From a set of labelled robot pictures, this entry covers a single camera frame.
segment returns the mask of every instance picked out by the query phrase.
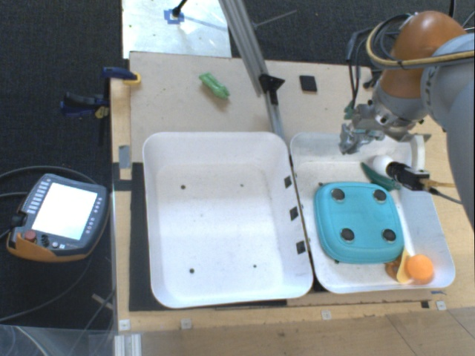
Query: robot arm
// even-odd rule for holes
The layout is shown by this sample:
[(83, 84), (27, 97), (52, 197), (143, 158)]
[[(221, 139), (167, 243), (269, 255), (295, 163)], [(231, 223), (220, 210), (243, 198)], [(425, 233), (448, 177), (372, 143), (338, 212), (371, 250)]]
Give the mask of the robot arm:
[(427, 114), (448, 136), (453, 178), (474, 226), (474, 35), (438, 12), (411, 16), (391, 51), (379, 58), (367, 41), (370, 58), (384, 68), (368, 105), (358, 105), (343, 124), (340, 149), (355, 153), (388, 135), (409, 140), (410, 130)]

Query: orange ball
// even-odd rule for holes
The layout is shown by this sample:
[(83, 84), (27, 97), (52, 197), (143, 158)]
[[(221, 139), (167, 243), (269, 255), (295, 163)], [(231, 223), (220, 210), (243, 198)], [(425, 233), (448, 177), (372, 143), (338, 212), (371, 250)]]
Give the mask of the orange ball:
[(429, 283), (433, 279), (433, 264), (429, 257), (416, 254), (406, 261), (406, 273), (417, 283)]

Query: green plastic object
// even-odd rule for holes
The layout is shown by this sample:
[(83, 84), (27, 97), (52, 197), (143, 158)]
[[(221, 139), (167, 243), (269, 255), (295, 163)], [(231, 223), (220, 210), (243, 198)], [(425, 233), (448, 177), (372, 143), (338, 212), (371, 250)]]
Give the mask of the green plastic object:
[(396, 182), (394, 179), (387, 178), (381, 174), (376, 173), (372, 168), (366, 165), (364, 162), (361, 163), (361, 168), (363, 169), (366, 177), (374, 183), (375, 185), (381, 186), (388, 191), (391, 190), (401, 190), (401, 184)]
[(353, 117), (353, 108), (351, 107), (351, 102), (349, 103), (349, 105), (347, 105), (343, 112), (344, 112), (344, 119), (345, 120), (351, 120), (352, 117)]
[(201, 82), (208, 86), (210, 90), (221, 99), (228, 99), (229, 91), (225, 85), (222, 85), (211, 73), (204, 73), (199, 76)]

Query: black rectangle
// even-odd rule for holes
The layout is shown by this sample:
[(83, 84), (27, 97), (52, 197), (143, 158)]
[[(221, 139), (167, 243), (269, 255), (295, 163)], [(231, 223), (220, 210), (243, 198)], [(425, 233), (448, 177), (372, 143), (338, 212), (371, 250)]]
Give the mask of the black rectangle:
[(284, 185), (285, 185), (285, 188), (292, 186), (292, 178), (290, 176), (284, 179)]
[(297, 246), (297, 254), (302, 254), (306, 251), (305, 242), (303, 240), (299, 241), (295, 245)]
[(300, 86), (302, 91), (317, 92), (317, 82), (314, 76), (300, 75)]
[(296, 217), (298, 217), (298, 208), (294, 207), (292, 210), (290, 210), (290, 219), (294, 220)]

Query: dark floor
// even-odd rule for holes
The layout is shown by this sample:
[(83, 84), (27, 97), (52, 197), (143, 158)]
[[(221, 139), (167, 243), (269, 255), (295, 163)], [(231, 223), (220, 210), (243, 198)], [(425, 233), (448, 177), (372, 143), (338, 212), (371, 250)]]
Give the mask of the dark floor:
[[(398, 13), (448, 12), (450, 0), (245, 0), (255, 23), (298, 10), (258, 28), (267, 59), (344, 63), (354, 30), (372, 27)], [(457, 0), (456, 19), (475, 0)], [(59, 112), (65, 91), (102, 92), (102, 66), (123, 66), (121, 0), (0, 0), (0, 173), (30, 165), (72, 168), (110, 186), (109, 137), (99, 142), (99, 120), (66, 119)], [(0, 194), (28, 190), (39, 177), (0, 180)], [(18, 200), (0, 200), (0, 228), (7, 228)], [(111, 292), (110, 236), (102, 237), (83, 261), (48, 265), (20, 260), (0, 245), (0, 323), (81, 329), (99, 308), (92, 294)], [(31, 314), (84, 277), (64, 297)], [(92, 323), (106, 329), (104, 310)]]

